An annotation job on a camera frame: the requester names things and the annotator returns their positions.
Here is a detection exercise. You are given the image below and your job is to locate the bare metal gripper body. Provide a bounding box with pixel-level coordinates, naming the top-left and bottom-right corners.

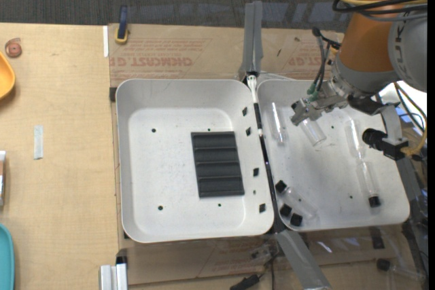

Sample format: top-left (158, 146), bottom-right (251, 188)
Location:
top-left (303, 79), bottom-right (351, 111)

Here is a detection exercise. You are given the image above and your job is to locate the clear plastic vial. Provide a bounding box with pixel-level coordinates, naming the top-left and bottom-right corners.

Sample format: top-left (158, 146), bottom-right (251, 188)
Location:
top-left (269, 102), bottom-right (288, 146)
top-left (300, 117), bottom-right (328, 147)
top-left (344, 120), bottom-right (368, 161)

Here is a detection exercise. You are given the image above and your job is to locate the white plastic tray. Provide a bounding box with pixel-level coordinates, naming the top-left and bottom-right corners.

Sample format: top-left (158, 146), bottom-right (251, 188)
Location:
top-left (256, 79), bottom-right (411, 233)
top-left (115, 78), bottom-right (275, 244)

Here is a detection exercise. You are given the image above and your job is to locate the clear vial with black cap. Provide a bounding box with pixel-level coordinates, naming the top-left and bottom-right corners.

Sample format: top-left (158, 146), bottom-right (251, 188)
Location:
top-left (274, 179), bottom-right (319, 219)
top-left (376, 257), bottom-right (426, 283)
top-left (354, 160), bottom-right (383, 209)

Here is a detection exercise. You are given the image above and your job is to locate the black ribbed rack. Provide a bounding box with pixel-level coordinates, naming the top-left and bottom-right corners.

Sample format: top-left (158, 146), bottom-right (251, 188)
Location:
top-left (190, 130), bottom-right (246, 199)

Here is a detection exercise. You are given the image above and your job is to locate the brown cardboard board red print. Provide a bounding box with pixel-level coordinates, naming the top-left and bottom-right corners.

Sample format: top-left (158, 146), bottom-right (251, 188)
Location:
top-left (107, 22), bottom-right (411, 286)

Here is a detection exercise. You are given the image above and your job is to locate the brown tape roll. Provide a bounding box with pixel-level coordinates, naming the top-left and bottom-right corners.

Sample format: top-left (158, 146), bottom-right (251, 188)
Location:
top-left (4, 37), bottom-right (23, 58)

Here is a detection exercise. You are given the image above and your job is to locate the orange plate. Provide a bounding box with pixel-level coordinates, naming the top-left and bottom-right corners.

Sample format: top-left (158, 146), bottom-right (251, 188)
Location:
top-left (0, 50), bottom-right (16, 101)

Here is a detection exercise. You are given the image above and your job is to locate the small white and brown box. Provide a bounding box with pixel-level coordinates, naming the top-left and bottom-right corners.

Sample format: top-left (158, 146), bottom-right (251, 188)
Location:
top-left (0, 150), bottom-right (7, 207)

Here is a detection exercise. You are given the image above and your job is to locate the teal plate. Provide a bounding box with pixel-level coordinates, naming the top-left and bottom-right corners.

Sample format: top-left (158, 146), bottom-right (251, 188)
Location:
top-left (0, 223), bottom-right (16, 290)

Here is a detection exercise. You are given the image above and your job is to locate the black cylinder on white bracket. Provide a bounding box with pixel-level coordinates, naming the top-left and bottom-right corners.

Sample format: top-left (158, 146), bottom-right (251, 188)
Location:
top-left (348, 94), bottom-right (411, 162)

